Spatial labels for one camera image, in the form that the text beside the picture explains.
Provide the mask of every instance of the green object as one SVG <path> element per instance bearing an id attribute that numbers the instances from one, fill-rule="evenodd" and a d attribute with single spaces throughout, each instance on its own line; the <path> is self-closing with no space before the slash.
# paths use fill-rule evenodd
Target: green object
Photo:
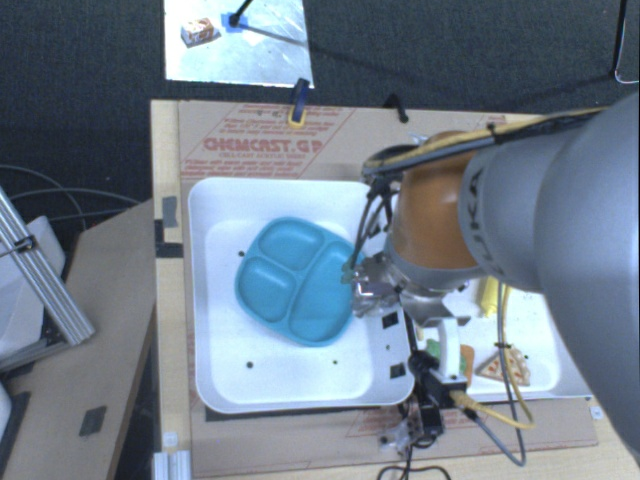
<path id="1" fill-rule="evenodd" d="M 427 354 L 439 360 L 440 359 L 440 342 L 429 338 L 427 340 Z M 467 360 L 464 358 L 462 354 L 460 354 L 460 373 L 464 374 L 466 369 L 467 369 Z"/>

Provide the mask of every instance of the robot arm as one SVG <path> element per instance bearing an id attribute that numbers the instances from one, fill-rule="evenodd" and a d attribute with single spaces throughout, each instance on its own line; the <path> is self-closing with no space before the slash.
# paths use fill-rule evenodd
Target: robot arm
<path id="1" fill-rule="evenodd" d="M 441 316 L 443 292 L 473 277 L 543 293 L 640 460 L 638 94 L 588 117 L 474 139 L 474 152 L 445 137 L 423 155 L 428 163 L 415 151 L 365 164 L 365 175 L 404 171 L 373 270 L 376 281 L 402 287 L 400 302 L 420 324 Z M 356 271 L 356 284 L 370 280 L 367 269 Z"/>

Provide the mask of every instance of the brown cylinder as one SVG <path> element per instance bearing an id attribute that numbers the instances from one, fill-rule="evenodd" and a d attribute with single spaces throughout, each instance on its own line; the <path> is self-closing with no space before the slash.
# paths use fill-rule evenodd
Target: brown cylinder
<path id="1" fill-rule="evenodd" d="M 461 132 L 443 132 L 431 141 Z M 430 162 L 404 173 L 393 217 L 391 241 L 405 260 L 426 268 L 477 265 L 458 224 L 458 196 L 474 152 Z"/>

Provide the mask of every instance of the blue plate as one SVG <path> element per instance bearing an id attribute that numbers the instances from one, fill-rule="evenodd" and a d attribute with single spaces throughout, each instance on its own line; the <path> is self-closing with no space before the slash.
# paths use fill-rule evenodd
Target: blue plate
<path id="1" fill-rule="evenodd" d="M 271 221 L 246 252 L 236 298 L 253 318 L 307 346 L 329 345 L 351 320 L 351 287 L 342 265 L 353 245 L 302 219 Z"/>

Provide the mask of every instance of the small box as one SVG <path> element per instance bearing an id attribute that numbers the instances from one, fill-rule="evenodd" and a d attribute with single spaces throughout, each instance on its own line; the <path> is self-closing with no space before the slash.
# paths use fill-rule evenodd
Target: small box
<path id="1" fill-rule="evenodd" d="M 182 25 L 180 35 L 188 48 L 213 41 L 218 31 L 209 18 L 188 21 Z"/>

